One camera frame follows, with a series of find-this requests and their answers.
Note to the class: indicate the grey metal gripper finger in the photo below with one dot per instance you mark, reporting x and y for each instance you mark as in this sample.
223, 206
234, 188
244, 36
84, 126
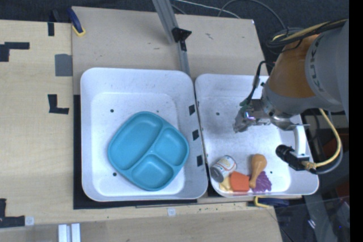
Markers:
251, 123
238, 124

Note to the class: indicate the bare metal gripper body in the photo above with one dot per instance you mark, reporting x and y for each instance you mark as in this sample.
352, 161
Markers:
262, 114

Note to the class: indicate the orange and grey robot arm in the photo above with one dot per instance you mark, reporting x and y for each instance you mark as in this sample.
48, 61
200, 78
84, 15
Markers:
295, 76

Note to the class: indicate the white plastic tray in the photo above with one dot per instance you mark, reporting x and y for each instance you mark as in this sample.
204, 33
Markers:
136, 88
249, 144

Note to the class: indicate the tan toy chicken drumstick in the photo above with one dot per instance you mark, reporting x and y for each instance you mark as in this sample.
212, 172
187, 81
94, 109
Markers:
257, 164

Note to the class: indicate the white can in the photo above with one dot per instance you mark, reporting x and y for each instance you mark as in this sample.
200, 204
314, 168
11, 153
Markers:
224, 167

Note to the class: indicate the orange toy carrot piece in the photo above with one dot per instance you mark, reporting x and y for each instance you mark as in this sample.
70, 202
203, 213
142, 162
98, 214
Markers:
239, 182

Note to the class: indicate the purple toy grapes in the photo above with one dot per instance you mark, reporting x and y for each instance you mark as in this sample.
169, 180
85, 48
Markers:
263, 182

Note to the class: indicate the yellow toy food piece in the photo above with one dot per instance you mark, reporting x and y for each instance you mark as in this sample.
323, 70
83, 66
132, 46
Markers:
224, 185

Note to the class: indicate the blue divided plate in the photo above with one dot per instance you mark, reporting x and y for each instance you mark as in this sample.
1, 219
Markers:
147, 150

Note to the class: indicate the black cylinder on white bracket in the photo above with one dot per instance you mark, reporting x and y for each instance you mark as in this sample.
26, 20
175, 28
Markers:
292, 157

